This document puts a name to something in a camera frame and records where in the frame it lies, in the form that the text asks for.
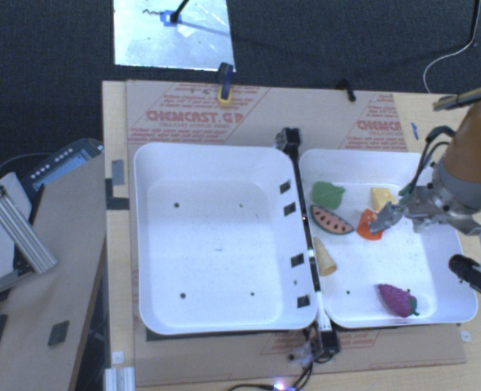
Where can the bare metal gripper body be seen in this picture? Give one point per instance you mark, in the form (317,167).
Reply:
(436,208)

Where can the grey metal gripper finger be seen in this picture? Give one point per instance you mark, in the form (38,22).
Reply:
(392,210)
(381,223)

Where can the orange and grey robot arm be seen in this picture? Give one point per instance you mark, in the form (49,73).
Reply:
(475,149)

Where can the orange toy pepper piece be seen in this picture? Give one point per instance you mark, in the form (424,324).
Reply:
(364,226)

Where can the yellow toy cheese wedge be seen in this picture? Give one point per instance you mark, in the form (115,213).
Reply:
(381,197)

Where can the white plastic tray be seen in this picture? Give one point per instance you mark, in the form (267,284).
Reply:
(399,267)
(216,251)

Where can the toy watermelon slice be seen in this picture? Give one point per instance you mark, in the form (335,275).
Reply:
(329,220)

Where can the green toy lettuce leaf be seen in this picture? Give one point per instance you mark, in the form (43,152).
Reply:
(327,194)

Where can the tan toy ice cream cone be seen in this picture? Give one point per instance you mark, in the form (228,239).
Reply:
(324,257)

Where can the thin black and white rod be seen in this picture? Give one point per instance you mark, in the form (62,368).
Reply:
(305,226)

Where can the purple toy grapes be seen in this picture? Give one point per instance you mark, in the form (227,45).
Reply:
(395,300)

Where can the brown cardboard board red print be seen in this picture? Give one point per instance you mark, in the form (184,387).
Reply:
(330,116)

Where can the black cylinder on white bracket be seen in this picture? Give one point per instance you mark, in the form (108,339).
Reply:
(470,273)

